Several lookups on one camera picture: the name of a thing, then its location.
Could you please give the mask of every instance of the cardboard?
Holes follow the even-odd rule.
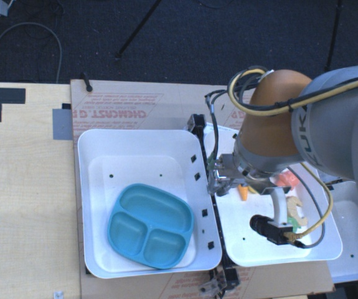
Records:
[[[82,298],[202,298],[198,287],[209,280],[208,271],[114,279],[99,279],[86,273],[77,141],[84,131],[91,128],[186,129],[192,114],[204,114],[207,122],[211,123],[204,96],[226,86],[98,80],[91,80],[90,84],[93,91],[87,92],[83,80],[71,81]],[[248,99],[251,95],[252,92],[246,94]],[[217,99],[215,114],[218,125],[236,130],[245,116],[234,107],[228,96]],[[236,269],[240,285],[226,292],[224,298],[276,298],[334,290],[326,262]]]

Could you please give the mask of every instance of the white tray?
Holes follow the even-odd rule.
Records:
[[[117,278],[210,270],[220,263],[222,248],[207,192],[204,161],[199,140],[192,133],[88,130],[79,137],[78,160],[85,263],[94,276]],[[124,188],[135,183],[170,192],[186,201],[194,212],[189,246],[173,268],[155,269],[134,262],[108,243],[107,225],[115,201]]]
[[[234,146],[233,134],[237,131],[219,130],[219,153],[232,153]],[[205,136],[205,150],[209,155],[213,150],[215,138],[213,132]],[[323,188],[310,176],[300,164],[291,166],[306,182],[316,198],[321,212],[324,214],[328,201]],[[300,216],[308,218],[313,225],[319,220],[319,214],[307,190],[298,184],[288,196],[296,196],[302,201],[303,207],[298,208]],[[250,219],[255,214],[274,218],[271,196],[248,193],[246,201],[241,200],[237,188],[227,195],[216,196],[216,205],[222,223],[227,255],[239,266],[252,267],[276,263],[308,262],[315,260],[333,260],[342,252],[342,241],[332,214],[325,221],[326,232],[323,241],[311,249],[299,249],[292,245],[275,245],[267,241],[250,227]],[[321,227],[306,235],[300,241],[309,245],[318,240]]]

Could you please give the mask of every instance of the black post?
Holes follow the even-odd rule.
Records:
[[[140,29],[145,25],[145,23],[147,22],[147,20],[149,19],[149,17],[151,17],[151,15],[153,14],[153,12],[155,11],[155,9],[158,7],[159,3],[162,0],[156,0],[155,3],[153,4],[153,6],[151,7],[151,9],[147,12],[146,16],[144,17],[144,19],[140,22],[140,24],[137,26],[137,28],[133,31],[133,33],[130,35],[129,39],[125,42],[125,44],[123,45],[123,47],[116,53],[115,55],[115,60],[120,60],[122,58],[122,53],[123,51],[125,51],[125,49],[129,46],[130,42],[134,39],[134,37],[136,36],[136,34],[140,31]]]
[[[326,66],[324,68],[325,72],[328,72],[331,69],[331,59],[332,59],[332,54],[333,54],[334,48],[335,48],[336,32],[337,32],[338,24],[339,24],[339,15],[340,15],[340,13],[342,11],[342,8],[343,8],[342,0],[338,0],[338,4],[336,6],[334,30],[332,32],[332,37],[331,37],[331,46],[329,48],[327,64],[326,64]]]

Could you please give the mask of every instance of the blue divided plate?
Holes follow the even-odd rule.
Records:
[[[158,269],[177,265],[188,248],[194,214],[177,196],[132,184],[118,196],[108,223],[108,241],[120,255]]]

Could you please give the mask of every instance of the yellow cable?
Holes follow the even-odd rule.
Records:
[[[325,212],[325,214],[318,220],[314,225],[312,225],[310,228],[306,229],[304,232],[295,234],[294,232],[285,232],[284,236],[288,238],[289,242],[294,242],[296,239],[300,239],[308,234],[310,234],[314,229],[319,227],[328,217],[329,213],[332,211],[332,207],[334,205],[334,199],[332,198],[332,194],[329,191],[328,187],[324,184],[322,180],[320,180],[311,169],[309,169],[304,163],[301,163],[301,165],[308,171],[310,175],[324,188],[326,194],[328,195],[328,208]]]
[[[281,108],[275,108],[272,110],[268,110],[268,111],[258,111],[258,110],[252,110],[246,107],[243,107],[241,104],[239,104],[239,102],[237,101],[237,99],[234,97],[233,94],[233,90],[234,90],[234,86],[237,83],[237,81],[248,75],[248,74],[252,74],[252,73],[260,73],[260,74],[264,74],[265,71],[260,70],[260,69],[253,69],[253,70],[248,70],[242,74],[238,74],[236,77],[234,77],[234,79],[231,81],[231,83],[228,86],[228,96],[230,97],[231,101],[233,102],[233,104],[241,111],[251,114],[251,115],[256,115],[256,116],[270,116],[270,115],[277,115],[277,114],[281,114],[281,113],[285,113],[288,112],[288,110],[290,109],[289,105],[286,105],[285,107],[281,107]],[[319,95],[315,95],[311,98],[308,98],[306,100],[300,101],[298,103],[294,103],[291,104],[291,108],[298,108],[298,107],[302,107],[304,105],[310,104],[310,103],[314,103],[317,101],[321,101],[324,100],[325,98],[329,98],[329,97],[333,97],[335,95],[338,95],[340,93],[346,92],[348,90],[352,90],[353,88],[357,88],[358,87],[358,80],[345,84],[341,87],[337,87],[334,90],[330,90],[328,92],[325,92],[323,94],[319,94]]]

